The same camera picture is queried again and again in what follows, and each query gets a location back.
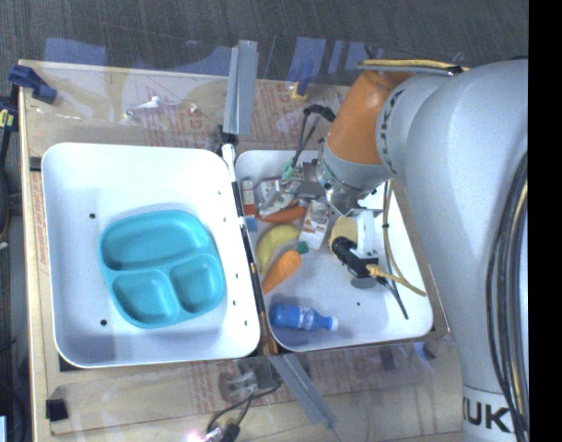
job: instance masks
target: bottle cap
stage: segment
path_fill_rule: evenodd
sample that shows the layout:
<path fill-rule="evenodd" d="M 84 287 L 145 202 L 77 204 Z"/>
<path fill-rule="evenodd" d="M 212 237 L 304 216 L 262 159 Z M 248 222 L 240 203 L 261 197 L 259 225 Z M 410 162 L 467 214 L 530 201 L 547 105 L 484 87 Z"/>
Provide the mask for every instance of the bottle cap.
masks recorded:
<path fill-rule="evenodd" d="M 338 318 L 331 316 L 330 320 L 332 324 L 330 325 L 330 329 L 328 331 L 336 331 L 338 329 Z"/>

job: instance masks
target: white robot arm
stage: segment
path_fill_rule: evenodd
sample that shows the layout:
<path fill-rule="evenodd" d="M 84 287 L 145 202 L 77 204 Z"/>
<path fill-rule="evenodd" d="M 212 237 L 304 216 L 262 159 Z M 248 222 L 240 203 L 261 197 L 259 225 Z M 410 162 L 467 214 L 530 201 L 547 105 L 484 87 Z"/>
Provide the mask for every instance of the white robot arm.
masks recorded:
<path fill-rule="evenodd" d="M 527 60 L 366 71 L 316 166 L 342 215 L 387 179 L 406 188 L 460 354 L 466 442 L 529 440 L 527 98 Z"/>

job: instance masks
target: transparent plastic sheet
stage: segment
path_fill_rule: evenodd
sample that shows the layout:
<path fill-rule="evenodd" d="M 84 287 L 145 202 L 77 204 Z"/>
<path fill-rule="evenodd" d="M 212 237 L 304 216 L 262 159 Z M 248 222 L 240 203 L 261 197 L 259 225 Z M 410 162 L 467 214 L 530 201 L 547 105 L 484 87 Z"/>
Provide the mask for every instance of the transparent plastic sheet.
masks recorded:
<path fill-rule="evenodd" d="M 38 127 L 28 129 L 26 136 L 29 166 L 34 170 L 30 178 L 42 303 L 45 399 L 64 401 L 69 415 L 68 419 L 45 422 L 54 436 L 148 440 L 160 434 L 163 440 L 182 440 L 192 432 L 205 431 L 211 415 L 228 407 L 230 401 L 222 396 L 219 378 L 239 373 L 239 361 L 72 371 L 62 362 L 58 365 L 46 276 L 49 264 L 41 174 L 37 171 L 43 154 L 64 141 L 208 150 L 215 150 L 220 142 L 218 126 L 224 119 L 231 48 L 155 36 L 145 36 L 152 40 L 151 48 L 132 43 L 136 49 L 127 57 L 110 47 L 50 39 L 45 61 L 25 62 L 58 90 L 51 105 L 29 97 L 30 90 L 26 90 L 29 102 L 24 107 L 25 124 Z M 240 136 L 237 154 L 294 149 L 303 109 L 320 103 L 337 112 L 361 72 L 357 68 L 361 60 L 414 56 L 359 41 L 275 37 L 257 42 L 260 57 L 252 132 Z M 462 54 L 447 56 L 456 64 L 463 62 Z M 307 85 L 306 99 L 293 96 L 296 81 Z M 320 121 L 307 148 L 317 149 L 329 127 L 328 122 Z M 442 310 L 435 311 L 440 313 L 440 322 L 428 339 L 447 332 Z M 443 352 L 440 344 L 437 358 L 427 360 L 415 345 L 300 354 L 313 383 L 336 414 L 336 425 L 312 424 L 284 384 L 275 394 L 253 404 L 239 440 L 372 441 L 458 431 L 461 383 L 458 385 L 456 379 L 454 348 Z M 244 360 L 262 363 L 265 358 Z"/>
<path fill-rule="evenodd" d="M 299 355 L 299 362 L 334 420 L 309 420 L 281 379 L 278 390 L 252 403 L 240 425 L 239 440 L 269 440 L 283 434 L 279 440 L 319 436 L 383 441 L 460 429 L 458 414 L 450 407 L 459 403 L 461 379 L 449 375 L 457 358 L 448 339 L 309 353 Z M 86 440 L 108 434 L 141 440 L 148 430 L 141 423 L 147 423 L 160 428 L 163 440 L 191 441 L 205 435 L 213 415 L 241 401 L 251 384 L 258 381 L 270 388 L 273 383 L 263 375 L 272 368 L 266 357 L 253 357 L 157 366 L 125 377 L 64 385 L 54 396 L 64 400 L 68 418 L 52 423 L 52 431 L 78 433 Z M 251 372 L 258 378 L 243 377 Z M 225 428 L 234 423 L 243 407 L 222 414 L 217 424 Z"/>

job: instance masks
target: toy carrot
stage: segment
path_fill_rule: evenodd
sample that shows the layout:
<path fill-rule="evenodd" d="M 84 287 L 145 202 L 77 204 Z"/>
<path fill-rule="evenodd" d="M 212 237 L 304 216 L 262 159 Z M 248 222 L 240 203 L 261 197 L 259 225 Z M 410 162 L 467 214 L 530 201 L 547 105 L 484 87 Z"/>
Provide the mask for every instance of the toy carrot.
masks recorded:
<path fill-rule="evenodd" d="M 287 250 L 271 265 L 271 269 L 263 280 L 263 294 L 269 293 L 301 265 L 301 254 L 297 250 Z"/>
<path fill-rule="evenodd" d="M 289 206 L 283 210 L 277 211 L 276 213 L 272 213 L 271 215 L 261 217 L 260 213 L 256 214 L 256 217 L 261 221 L 265 221 L 267 223 L 276 223 L 276 224 L 283 224 L 283 223 L 290 223 L 294 219 L 298 219 L 306 214 L 306 208 L 300 206 L 299 204 L 294 204 L 293 206 Z"/>

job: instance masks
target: white tray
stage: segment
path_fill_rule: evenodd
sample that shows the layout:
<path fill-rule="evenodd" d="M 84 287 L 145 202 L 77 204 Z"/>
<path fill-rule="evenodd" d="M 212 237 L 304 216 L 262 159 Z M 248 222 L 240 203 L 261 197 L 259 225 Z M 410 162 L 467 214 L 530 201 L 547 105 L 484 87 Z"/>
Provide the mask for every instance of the white tray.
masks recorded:
<path fill-rule="evenodd" d="M 228 168 L 199 149 L 65 143 L 42 161 L 54 338 L 82 367 L 239 358 L 260 337 Z M 210 232 L 226 276 L 222 302 L 203 316 L 142 329 L 111 301 L 101 273 L 100 233 L 115 220 L 181 209 Z"/>
<path fill-rule="evenodd" d="M 254 185 L 263 179 L 278 178 L 293 155 L 292 151 L 246 152 L 241 154 L 236 162 L 236 176 L 239 181 L 250 176 Z M 300 160 L 311 160 L 316 156 L 316 152 L 306 151 L 301 155 Z M 368 208 L 382 209 L 381 189 L 361 204 Z M 380 215 L 375 220 L 376 250 L 381 254 L 380 263 L 385 264 L 381 221 Z M 398 266 L 410 283 L 426 291 L 395 198 L 392 198 L 389 222 L 390 242 Z M 261 221 L 257 221 L 257 224 L 258 232 L 250 234 L 253 250 L 259 236 L 272 226 Z M 370 343 L 388 343 L 421 337 L 430 331 L 433 324 L 433 311 L 427 297 L 421 297 L 398 285 L 400 297 L 409 316 L 406 320 L 395 298 L 386 287 L 375 285 L 369 289 L 354 288 L 350 284 L 353 277 L 354 275 L 349 273 L 330 252 L 325 241 L 320 250 L 311 250 L 304 254 L 298 271 L 264 296 L 267 310 L 276 301 L 312 307 L 323 315 L 336 316 L 339 320 L 338 330 L 294 331 L 274 327 L 275 339 L 288 350 L 305 352 Z"/>

